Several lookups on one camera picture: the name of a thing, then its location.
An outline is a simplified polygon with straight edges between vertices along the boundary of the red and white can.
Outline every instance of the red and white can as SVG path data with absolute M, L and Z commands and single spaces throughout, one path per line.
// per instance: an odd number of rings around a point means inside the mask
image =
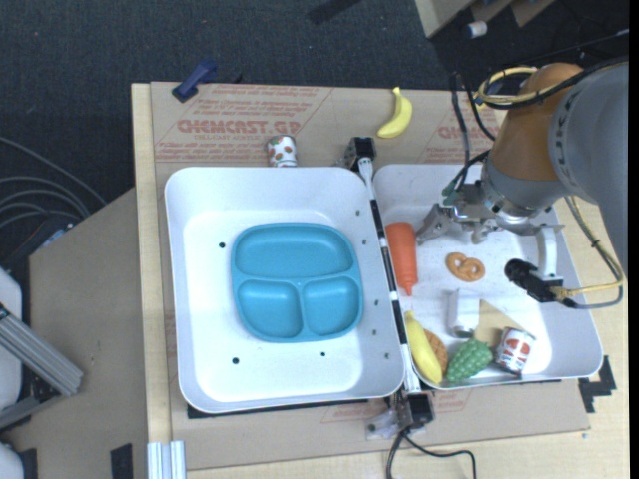
M 507 326 L 495 351 L 495 363 L 508 372 L 520 375 L 534 342 L 535 338 L 530 333 Z
M 298 148 L 294 137 L 276 135 L 267 140 L 266 148 L 271 167 L 296 167 L 298 165 Z

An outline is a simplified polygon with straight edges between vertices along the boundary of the orange toy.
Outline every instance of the orange toy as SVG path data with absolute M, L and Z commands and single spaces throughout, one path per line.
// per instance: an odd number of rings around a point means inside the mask
M 415 230 L 408 222 L 395 222 L 386 226 L 386 237 L 397 283 L 412 296 L 418 281 Z

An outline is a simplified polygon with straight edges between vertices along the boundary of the banana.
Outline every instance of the banana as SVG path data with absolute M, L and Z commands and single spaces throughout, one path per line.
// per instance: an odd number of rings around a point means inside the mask
M 412 118 L 412 103 L 410 100 L 401 95 L 399 87 L 392 90 L 395 94 L 395 112 L 381 128 L 377 131 L 377 135 L 381 139 L 393 139 L 401 135 Z
M 414 318 L 412 310 L 408 310 L 404 314 L 404 322 L 408 335 L 410 353 L 412 354 L 412 359 L 417 369 L 433 383 L 441 383 L 441 379 L 443 378 L 441 364 L 439 360 L 437 360 L 430 342 L 428 342 L 428 337 L 426 337 L 423 331 L 423 326 Z

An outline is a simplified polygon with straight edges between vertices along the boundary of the black floor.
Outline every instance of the black floor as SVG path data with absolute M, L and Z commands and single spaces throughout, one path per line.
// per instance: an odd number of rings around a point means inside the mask
M 447 89 L 453 70 L 476 87 L 509 63 L 629 51 L 625 35 L 536 59 L 629 28 L 629 0 L 558 0 L 523 28 L 507 9 L 474 40 L 460 34 L 469 21 L 465 11 L 428 40 L 414 0 L 0 0 L 0 264 L 42 209 L 79 211 L 42 180 L 89 213 L 133 186 L 131 84 L 184 80 L 204 58 L 219 82 Z

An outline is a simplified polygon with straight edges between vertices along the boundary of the blue plate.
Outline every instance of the blue plate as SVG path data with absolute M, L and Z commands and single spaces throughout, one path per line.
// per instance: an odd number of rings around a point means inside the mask
M 361 320 L 357 258 L 346 236 L 330 226 L 264 224 L 242 231 L 231 277 L 244 326 L 263 340 L 336 338 Z

